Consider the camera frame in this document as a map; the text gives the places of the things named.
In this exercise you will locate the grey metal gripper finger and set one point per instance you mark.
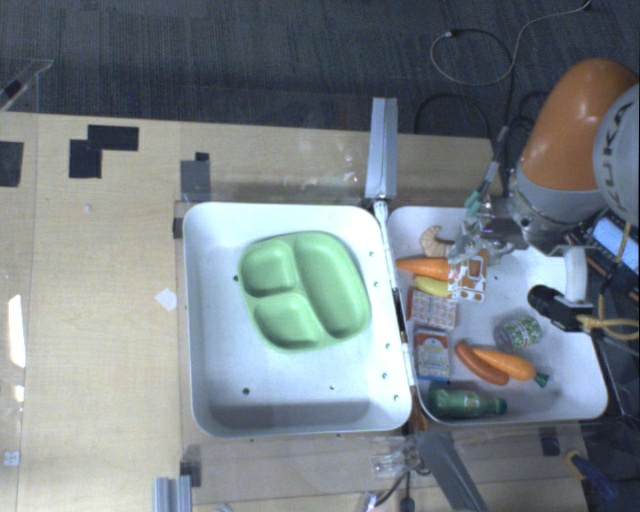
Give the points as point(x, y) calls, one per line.
point(480, 239)
point(459, 245)

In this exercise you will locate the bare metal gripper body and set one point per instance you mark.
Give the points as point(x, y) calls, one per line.
point(505, 227)

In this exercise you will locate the orange and white carton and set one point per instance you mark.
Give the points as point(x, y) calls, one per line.
point(470, 282)

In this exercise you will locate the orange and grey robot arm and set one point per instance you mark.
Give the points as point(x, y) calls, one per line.
point(565, 140)

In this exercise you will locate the beige croissant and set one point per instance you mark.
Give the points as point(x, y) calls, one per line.
point(431, 241)

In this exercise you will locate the yellow banana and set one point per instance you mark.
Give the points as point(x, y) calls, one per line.
point(431, 286)

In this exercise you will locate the orange and white packet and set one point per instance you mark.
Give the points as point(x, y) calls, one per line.
point(432, 310)

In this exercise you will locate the green and white can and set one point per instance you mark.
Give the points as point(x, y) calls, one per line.
point(520, 333)

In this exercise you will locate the white carton with orange top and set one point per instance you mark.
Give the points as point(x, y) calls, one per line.
point(431, 355)

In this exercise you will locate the orange sausage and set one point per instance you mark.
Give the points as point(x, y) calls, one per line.
point(472, 362)

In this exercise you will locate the orange carrot with green stem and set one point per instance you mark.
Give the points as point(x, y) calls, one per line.
point(505, 364)

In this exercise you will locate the green divided plate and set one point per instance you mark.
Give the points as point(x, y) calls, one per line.
point(325, 280)

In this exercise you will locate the green bottle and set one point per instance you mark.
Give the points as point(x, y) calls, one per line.
point(460, 404)

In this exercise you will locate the white plastic tray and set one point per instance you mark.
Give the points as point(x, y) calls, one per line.
point(220, 380)
point(565, 385)

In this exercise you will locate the black cylinder on white bracket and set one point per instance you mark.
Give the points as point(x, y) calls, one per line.
point(555, 305)

